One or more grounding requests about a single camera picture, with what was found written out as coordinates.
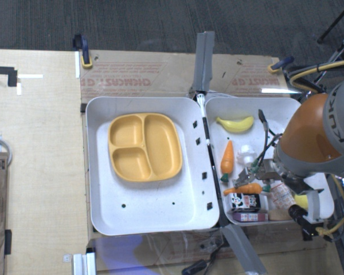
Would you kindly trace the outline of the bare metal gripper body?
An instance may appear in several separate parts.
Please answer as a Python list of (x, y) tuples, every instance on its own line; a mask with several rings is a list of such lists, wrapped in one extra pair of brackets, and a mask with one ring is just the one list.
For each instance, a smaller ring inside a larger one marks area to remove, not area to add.
[(255, 173), (255, 178), (261, 181), (293, 179), (293, 174), (285, 165), (276, 159), (264, 159)]

